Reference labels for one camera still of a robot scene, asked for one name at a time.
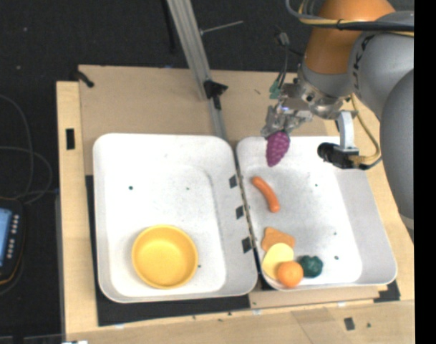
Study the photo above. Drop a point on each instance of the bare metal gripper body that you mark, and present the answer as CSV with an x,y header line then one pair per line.
x,y
303,100

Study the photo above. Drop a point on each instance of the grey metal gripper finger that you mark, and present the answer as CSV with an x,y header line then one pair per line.
x,y
269,124
290,124

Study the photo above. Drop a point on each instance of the purple toy grapes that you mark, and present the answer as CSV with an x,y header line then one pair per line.
x,y
277,148

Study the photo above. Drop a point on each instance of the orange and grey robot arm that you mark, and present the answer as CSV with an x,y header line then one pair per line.
x,y
364,52

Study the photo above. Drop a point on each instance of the orange toy sausage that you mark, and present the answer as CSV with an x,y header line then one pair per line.
x,y
267,194

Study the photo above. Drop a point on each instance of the thin black and white rod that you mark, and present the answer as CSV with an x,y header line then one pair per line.
x,y
245,206

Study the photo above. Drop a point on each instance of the white plastic tray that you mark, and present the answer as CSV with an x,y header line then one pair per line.
x,y
167,213
321,210

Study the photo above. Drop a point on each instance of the brown toy bread slice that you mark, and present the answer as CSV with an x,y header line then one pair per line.
x,y
273,238

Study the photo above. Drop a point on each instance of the brown cardboard board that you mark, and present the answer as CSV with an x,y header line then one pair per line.
x,y
149,102

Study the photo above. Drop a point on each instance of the pale yellow toy disc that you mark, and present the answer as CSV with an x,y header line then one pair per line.
x,y
275,258

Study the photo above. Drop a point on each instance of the green toy broccoli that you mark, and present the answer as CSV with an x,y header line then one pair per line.
x,y
311,266

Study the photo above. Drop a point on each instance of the orange toy fruit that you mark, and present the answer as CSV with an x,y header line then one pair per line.
x,y
290,273

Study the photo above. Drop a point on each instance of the yellow bowl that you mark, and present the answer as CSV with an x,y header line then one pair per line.
x,y
164,256

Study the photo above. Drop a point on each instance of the black cylinder on white bracket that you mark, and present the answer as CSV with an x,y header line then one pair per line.
x,y
341,145

